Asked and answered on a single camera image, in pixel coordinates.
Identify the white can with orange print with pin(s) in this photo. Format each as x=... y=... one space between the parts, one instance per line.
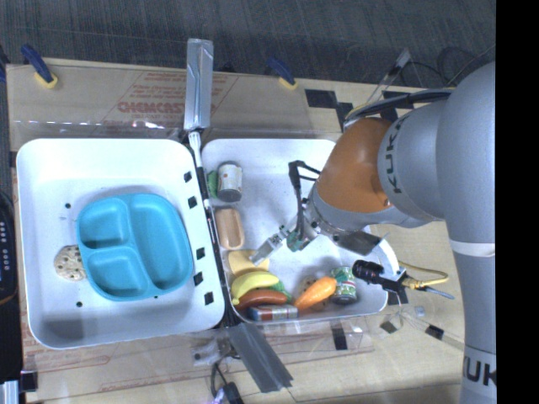
x=230 y=180

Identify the green broccoli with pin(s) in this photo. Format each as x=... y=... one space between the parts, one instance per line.
x=282 y=288

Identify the green and white can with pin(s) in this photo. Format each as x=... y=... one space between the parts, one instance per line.
x=346 y=286

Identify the blue divided plate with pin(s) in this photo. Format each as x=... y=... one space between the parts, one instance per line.
x=139 y=234

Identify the black cylinder on white bracket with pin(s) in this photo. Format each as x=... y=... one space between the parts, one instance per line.
x=367 y=271

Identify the red sausage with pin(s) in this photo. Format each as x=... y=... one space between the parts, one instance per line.
x=262 y=297

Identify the beige dotted biscuit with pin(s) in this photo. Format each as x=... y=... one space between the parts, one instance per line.
x=66 y=264

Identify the white plastic tray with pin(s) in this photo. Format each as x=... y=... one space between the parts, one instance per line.
x=126 y=162
x=269 y=162

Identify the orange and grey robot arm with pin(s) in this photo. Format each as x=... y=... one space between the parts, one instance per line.
x=446 y=150

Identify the yellow banana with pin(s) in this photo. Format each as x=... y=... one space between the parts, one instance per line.
x=252 y=281

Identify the tan bread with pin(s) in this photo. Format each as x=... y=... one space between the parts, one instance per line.
x=229 y=227

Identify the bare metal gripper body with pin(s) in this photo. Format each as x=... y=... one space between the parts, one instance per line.
x=309 y=230

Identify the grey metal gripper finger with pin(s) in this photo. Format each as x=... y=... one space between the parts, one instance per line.
x=262 y=252

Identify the orange carrot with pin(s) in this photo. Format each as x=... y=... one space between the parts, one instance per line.
x=316 y=293

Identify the red and white carton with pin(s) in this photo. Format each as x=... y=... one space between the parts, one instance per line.
x=271 y=312

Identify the brown cardboard board red print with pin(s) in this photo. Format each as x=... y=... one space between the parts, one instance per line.
x=105 y=99

